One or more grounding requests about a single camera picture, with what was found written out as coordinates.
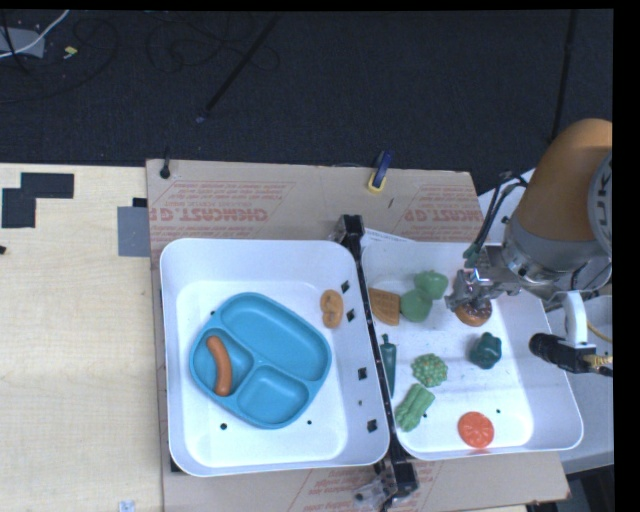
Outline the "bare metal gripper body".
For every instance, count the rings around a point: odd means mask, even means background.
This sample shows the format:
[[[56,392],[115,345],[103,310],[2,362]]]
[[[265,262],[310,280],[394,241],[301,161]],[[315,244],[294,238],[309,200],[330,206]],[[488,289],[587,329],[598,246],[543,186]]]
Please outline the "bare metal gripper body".
[[[529,271],[536,267],[518,249],[504,245],[485,245],[478,260],[478,281],[492,280],[496,283],[496,296],[514,296],[522,290],[541,296],[546,283],[531,278]]]

